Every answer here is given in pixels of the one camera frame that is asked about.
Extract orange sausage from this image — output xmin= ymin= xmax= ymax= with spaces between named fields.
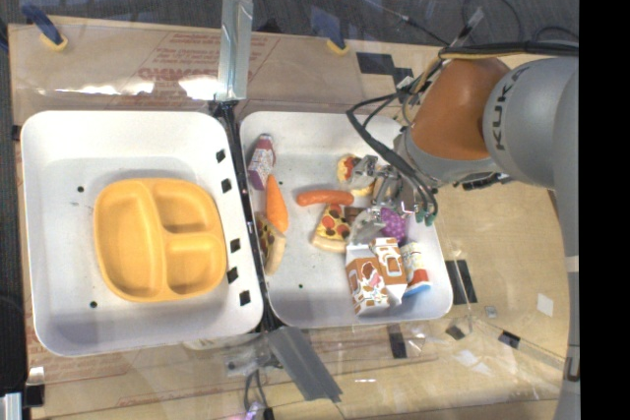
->
xmin=295 ymin=189 xmax=355 ymax=209

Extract white red and blue can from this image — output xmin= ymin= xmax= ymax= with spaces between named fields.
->
xmin=399 ymin=240 xmax=434 ymax=297

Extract purple grapes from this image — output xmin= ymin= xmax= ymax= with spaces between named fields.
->
xmin=378 ymin=206 xmax=410 ymax=245

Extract orange divided plate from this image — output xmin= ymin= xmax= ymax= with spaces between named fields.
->
xmin=92 ymin=176 xmax=229 ymax=304

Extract black cylinder on white bracket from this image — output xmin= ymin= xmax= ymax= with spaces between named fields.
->
xmin=455 ymin=171 xmax=513 ymax=192

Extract purple bottle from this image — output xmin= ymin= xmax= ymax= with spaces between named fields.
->
xmin=246 ymin=133 xmax=278 ymax=192

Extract white plastic tray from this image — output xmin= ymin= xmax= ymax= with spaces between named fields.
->
xmin=238 ymin=110 xmax=455 ymax=330
xmin=19 ymin=109 xmax=265 ymax=357

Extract pizza slice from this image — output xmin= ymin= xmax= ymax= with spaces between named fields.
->
xmin=254 ymin=212 xmax=287 ymax=277
xmin=309 ymin=204 xmax=353 ymax=255

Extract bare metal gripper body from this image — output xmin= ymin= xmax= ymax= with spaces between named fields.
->
xmin=371 ymin=163 xmax=420 ymax=218

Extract small brown and white carton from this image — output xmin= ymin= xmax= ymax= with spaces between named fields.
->
xmin=368 ymin=236 xmax=410 ymax=306

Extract large brown and white carton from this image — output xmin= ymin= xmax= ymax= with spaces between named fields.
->
xmin=345 ymin=243 xmax=406 ymax=318

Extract orange carrot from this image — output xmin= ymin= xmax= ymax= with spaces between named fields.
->
xmin=265 ymin=173 xmax=290 ymax=234

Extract brown cardboard board, red print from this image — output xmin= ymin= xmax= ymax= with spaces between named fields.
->
xmin=7 ymin=14 xmax=573 ymax=420

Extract yellow and red toy pastry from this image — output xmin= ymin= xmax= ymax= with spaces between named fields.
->
xmin=336 ymin=153 xmax=378 ymax=199

